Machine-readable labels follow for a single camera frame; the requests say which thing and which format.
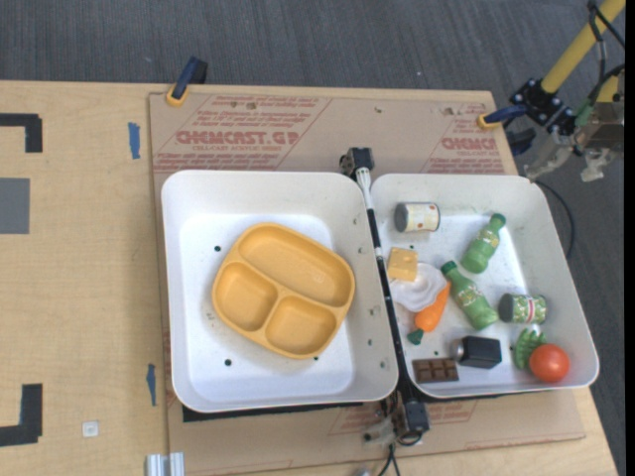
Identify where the brown cardboard board red print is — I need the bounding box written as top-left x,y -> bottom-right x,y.
148,84 -> 587,476

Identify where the orange carrot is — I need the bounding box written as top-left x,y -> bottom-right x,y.
407,281 -> 452,347

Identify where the yellow cheese wedge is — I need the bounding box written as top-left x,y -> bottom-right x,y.
386,246 -> 420,283

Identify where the green can with red stripe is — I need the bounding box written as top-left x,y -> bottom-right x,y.
497,293 -> 549,326

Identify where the white can with orange dots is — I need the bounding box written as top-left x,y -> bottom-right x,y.
394,200 -> 442,234

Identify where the black block with thin wires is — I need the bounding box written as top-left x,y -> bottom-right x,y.
395,398 -> 432,444
339,146 -> 375,176

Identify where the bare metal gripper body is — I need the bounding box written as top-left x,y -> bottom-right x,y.
573,100 -> 625,157

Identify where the brown chocolate bar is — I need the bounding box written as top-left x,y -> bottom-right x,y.
412,357 -> 460,385

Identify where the thin black and white rod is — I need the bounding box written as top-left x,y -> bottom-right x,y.
354,166 -> 424,407

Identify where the orange tomato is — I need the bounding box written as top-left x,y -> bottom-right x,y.
528,343 -> 572,385

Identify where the green bottle with yellow label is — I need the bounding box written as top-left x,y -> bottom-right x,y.
459,212 -> 508,275

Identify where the green lettuce leaf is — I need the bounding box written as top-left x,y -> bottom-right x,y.
513,327 -> 549,371

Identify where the orange divided plate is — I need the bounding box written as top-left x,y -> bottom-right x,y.
211,221 -> 357,361

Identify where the green bottle with white label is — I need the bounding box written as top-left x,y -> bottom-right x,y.
440,260 -> 501,331

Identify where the white plastic tray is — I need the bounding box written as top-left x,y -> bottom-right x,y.
369,173 -> 601,400
160,169 -> 401,415

